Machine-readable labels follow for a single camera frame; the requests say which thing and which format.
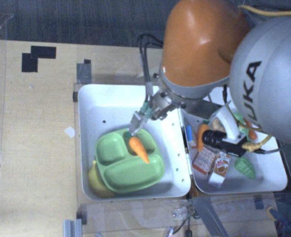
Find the divided green tray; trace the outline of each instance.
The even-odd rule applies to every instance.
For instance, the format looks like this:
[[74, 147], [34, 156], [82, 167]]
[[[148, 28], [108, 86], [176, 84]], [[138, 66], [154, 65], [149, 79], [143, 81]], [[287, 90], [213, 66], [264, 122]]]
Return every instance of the divided green tray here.
[[136, 136], [145, 147], [149, 163], [145, 163], [129, 147], [123, 134], [127, 129], [103, 135], [96, 142], [95, 158], [105, 185], [124, 194], [150, 187], [164, 175], [164, 162], [152, 136], [141, 129]]

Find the carrot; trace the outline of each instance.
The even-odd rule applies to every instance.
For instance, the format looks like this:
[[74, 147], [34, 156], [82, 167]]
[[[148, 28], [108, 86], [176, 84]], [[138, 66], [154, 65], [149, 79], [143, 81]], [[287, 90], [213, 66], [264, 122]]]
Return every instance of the carrot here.
[[197, 151], [200, 152], [203, 149], [204, 143], [203, 143], [203, 133], [207, 130], [210, 130], [209, 126], [207, 124], [202, 124], [198, 128], [197, 132]]
[[147, 157], [146, 154], [146, 149], [142, 144], [142, 141], [136, 137], [136, 136], [131, 136], [129, 132], [125, 133], [125, 137], [129, 138], [129, 146], [131, 149], [145, 162], [149, 163], [149, 158]]
[[[252, 127], [252, 123], [251, 123], [251, 122], [249, 122], [249, 121], [246, 120], [246, 119], [244, 119], [244, 121], [245, 121], [245, 124], [246, 124], [247, 126]], [[256, 135], [256, 133], [255, 133], [253, 130], [249, 130], [249, 138], [250, 138], [251, 140], [256, 140], [256, 139], [257, 139], [257, 135]]]

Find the banana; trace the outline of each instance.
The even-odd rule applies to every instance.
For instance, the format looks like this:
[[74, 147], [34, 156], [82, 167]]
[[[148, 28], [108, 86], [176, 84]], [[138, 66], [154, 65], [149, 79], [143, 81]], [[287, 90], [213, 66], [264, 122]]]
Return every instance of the banana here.
[[88, 181], [93, 191], [102, 198], [112, 198], [115, 193], [112, 192], [100, 179], [97, 172], [97, 162], [94, 160], [91, 170], [88, 172]]

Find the wooden table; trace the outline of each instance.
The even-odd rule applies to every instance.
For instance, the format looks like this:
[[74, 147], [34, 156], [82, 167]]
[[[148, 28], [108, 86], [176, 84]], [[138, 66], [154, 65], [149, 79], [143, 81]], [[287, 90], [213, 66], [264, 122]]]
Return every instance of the wooden table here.
[[[56, 58], [39, 58], [37, 73], [23, 73], [22, 53], [30, 53], [32, 45], [56, 47]], [[148, 57], [155, 71], [161, 50], [149, 50]], [[0, 40], [0, 237], [63, 236], [63, 221], [74, 220], [77, 201], [86, 199], [77, 192], [75, 139], [65, 132], [68, 127], [75, 128], [73, 85], [76, 64], [84, 59], [91, 60], [92, 82], [129, 84], [142, 75], [137, 48]], [[171, 217], [164, 215], [173, 208], [170, 201], [138, 203], [152, 204], [148, 210], [143, 207], [136, 212], [143, 213], [145, 219], [164, 222]], [[109, 203], [98, 206], [105, 215], [113, 208]], [[119, 206], [118, 210], [125, 218], [133, 215], [134, 208], [120, 211]], [[105, 215], [106, 229], [112, 222], [111, 215]], [[209, 236], [201, 220], [192, 224], [194, 236]], [[135, 220], [120, 231], [102, 234], [162, 237], [165, 227], [157, 225], [146, 229]], [[276, 236], [268, 219], [227, 222], [224, 226], [253, 228], [254, 236]]]

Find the white tape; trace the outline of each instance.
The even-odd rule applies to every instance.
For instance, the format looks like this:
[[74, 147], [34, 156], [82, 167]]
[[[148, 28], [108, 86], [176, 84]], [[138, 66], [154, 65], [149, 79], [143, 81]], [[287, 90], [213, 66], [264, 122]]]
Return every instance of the white tape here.
[[64, 132], [70, 137], [73, 138], [75, 136], [75, 130], [69, 126], [67, 129], [64, 130]]

